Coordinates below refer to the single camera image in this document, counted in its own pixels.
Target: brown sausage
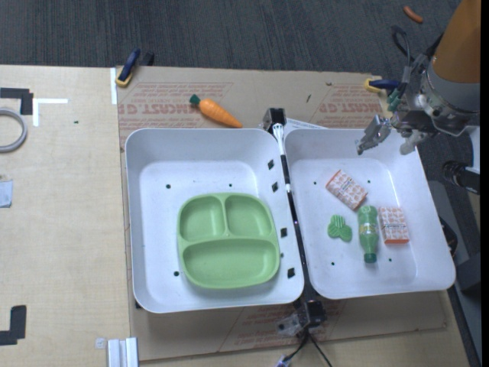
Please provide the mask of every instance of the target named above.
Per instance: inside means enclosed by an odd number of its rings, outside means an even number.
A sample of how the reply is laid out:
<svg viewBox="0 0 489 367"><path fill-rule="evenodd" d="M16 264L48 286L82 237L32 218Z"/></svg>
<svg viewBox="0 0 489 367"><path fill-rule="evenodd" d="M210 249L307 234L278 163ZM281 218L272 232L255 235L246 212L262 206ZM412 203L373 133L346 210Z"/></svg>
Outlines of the brown sausage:
<svg viewBox="0 0 489 367"><path fill-rule="evenodd" d="M422 23L423 22L423 17L419 16L417 13L415 13L408 5L404 5L403 7L404 13L413 21L416 23Z"/></svg>

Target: gray carpet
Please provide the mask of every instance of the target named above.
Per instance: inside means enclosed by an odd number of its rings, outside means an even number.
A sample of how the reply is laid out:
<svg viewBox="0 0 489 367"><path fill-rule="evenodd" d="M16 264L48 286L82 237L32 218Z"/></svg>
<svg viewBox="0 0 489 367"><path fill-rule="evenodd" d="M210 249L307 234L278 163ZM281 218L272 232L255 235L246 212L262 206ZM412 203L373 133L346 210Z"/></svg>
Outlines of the gray carpet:
<svg viewBox="0 0 489 367"><path fill-rule="evenodd" d="M460 1L0 0L0 63L113 67L139 47L153 51L158 66L369 72L399 80L405 56L390 26L407 32L417 55ZM404 5L424 22L411 21ZM471 162L471 142L439 135L419 152L428 180L446 185L468 253L476 254L480 232L468 194L442 179L446 161ZM468 358L479 365L457 295L449 294Z"/></svg>

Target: carrot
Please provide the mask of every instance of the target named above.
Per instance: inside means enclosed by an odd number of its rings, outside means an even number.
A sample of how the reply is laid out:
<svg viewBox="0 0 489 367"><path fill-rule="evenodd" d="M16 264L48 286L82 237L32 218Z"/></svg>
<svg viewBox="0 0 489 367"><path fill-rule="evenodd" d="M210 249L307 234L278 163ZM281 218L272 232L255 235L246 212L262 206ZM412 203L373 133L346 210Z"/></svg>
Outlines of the carrot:
<svg viewBox="0 0 489 367"><path fill-rule="evenodd" d="M422 23L423 17L419 16L415 13L409 5L404 5L403 7L404 14L406 14L410 19L414 20L416 23Z"/></svg>
<svg viewBox="0 0 489 367"><path fill-rule="evenodd" d="M190 97L190 103L197 104L202 114L207 115L210 119L233 128L243 127L243 124L241 124L230 112L212 99L200 99L197 95L193 94Z"/></svg>

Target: metal ring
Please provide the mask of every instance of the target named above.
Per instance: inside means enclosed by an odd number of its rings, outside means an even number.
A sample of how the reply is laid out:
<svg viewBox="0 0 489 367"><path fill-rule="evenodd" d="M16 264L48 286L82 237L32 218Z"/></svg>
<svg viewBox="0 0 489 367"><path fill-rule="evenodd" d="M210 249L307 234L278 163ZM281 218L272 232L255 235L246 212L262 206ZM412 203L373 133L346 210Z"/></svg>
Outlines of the metal ring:
<svg viewBox="0 0 489 367"><path fill-rule="evenodd" d="M12 144L9 145L0 145L0 153L12 152L17 148L19 148L22 145L22 143L25 141L25 138L28 135L28 126L20 114L10 109L0 109L0 115L7 115L8 117L12 117L13 119L17 120L22 127L21 136L17 140L15 140Z"/></svg>

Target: red and white box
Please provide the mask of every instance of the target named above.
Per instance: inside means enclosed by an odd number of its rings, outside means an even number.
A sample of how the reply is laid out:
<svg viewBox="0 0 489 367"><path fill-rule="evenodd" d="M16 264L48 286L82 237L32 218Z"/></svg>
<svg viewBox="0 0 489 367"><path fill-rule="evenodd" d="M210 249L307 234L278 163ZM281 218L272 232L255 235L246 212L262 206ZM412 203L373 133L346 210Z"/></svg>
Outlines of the red and white box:
<svg viewBox="0 0 489 367"><path fill-rule="evenodd" d="M404 211L398 206L382 206L378 209L382 238L386 245L408 243L409 230Z"/></svg>
<svg viewBox="0 0 489 367"><path fill-rule="evenodd" d="M368 192L344 171L338 170L326 184L326 189L354 211L365 200Z"/></svg>

